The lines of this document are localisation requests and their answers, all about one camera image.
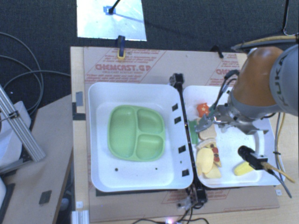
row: dark floor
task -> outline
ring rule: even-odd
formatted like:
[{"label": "dark floor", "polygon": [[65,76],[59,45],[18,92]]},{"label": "dark floor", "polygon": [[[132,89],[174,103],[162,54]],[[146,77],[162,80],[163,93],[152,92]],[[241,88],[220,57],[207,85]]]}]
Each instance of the dark floor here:
[{"label": "dark floor", "polygon": [[[281,34],[285,0],[142,0],[147,42],[127,42],[130,48],[209,51],[269,35]],[[113,47],[115,41],[77,38],[76,0],[0,0],[0,32],[26,43],[42,70],[70,73],[70,46]],[[299,0],[290,0],[287,32],[298,32]],[[0,55],[36,70],[30,53],[15,40],[0,35]],[[0,84],[26,72],[16,62],[0,58]],[[69,77],[44,74],[41,106],[71,93]],[[13,81],[6,92],[26,107],[39,98],[34,76]]]}]

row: black rod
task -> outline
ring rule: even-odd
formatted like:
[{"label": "black rod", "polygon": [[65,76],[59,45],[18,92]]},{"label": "black rod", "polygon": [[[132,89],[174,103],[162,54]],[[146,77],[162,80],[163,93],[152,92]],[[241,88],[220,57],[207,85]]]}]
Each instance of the black rod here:
[{"label": "black rod", "polygon": [[120,0],[117,0],[114,5],[112,6],[112,8],[108,9],[109,14],[113,14],[113,11],[115,9],[115,7],[117,6],[117,4],[120,2]]},{"label": "black rod", "polygon": [[284,22],[283,22],[283,24],[282,24],[282,30],[285,29],[285,26],[286,26],[286,20],[287,20],[287,18],[288,18],[289,1],[290,1],[290,0],[286,0],[286,1],[285,1],[285,14],[284,14]]}]

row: green plate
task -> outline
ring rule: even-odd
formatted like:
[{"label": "green plate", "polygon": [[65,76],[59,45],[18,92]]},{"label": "green plate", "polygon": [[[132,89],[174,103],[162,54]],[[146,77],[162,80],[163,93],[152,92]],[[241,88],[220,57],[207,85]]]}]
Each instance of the green plate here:
[{"label": "green plate", "polygon": [[148,108],[121,105],[114,108],[108,123],[108,147],[120,159],[154,161],[165,149],[162,116]]}]

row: white tray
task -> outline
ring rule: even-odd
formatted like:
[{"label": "white tray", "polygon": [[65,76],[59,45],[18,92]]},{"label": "white tray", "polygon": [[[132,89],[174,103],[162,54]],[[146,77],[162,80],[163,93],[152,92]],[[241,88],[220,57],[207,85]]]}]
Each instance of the white tray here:
[{"label": "white tray", "polygon": [[[95,83],[88,92],[91,177],[94,186],[104,192],[184,189],[193,181],[184,118],[179,93],[162,84]],[[108,149],[108,120],[119,105],[136,105],[153,109],[165,123],[165,151],[156,161],[126,161]],[[175,124],[174,119],[181,117]],[[179,153],[178,148],[186,150]]]},{"label": "white tray", "polygon": [[[196,107],[198,104],[207,103],[211,106],[218,95],[219,87],[215,86],[188,86],[184,90],[184,101],[188,120],[198,118]],[[222,105],[228,100],[228,94],[223,94],[219,100]],[[258,131],[255,135],[245,135],[239,129],[230,127],[225,133],[222,133],[217,125],[216,144],[219,150],[219,157],[222,167],[219,168],[221,178],[209,179],[203,175],[199,180],[210,188],[228,188],[228,187],[245,187],[245,186],[263,186],[279,185],[279,181],[272,175],[263,170],[249,172],[245,175],[236,176],[233,173],[234,168],[243,162],[243,159],[237,153],[240,146],[246,145],[255,150],[259,155],[268,157],[268,162],[275,166],[274,135],[268,119],[257,120],[254,125],[260,129],[269,130],[266,134]],[[193,144],[193,154],[196,158],[196,144]]]}]

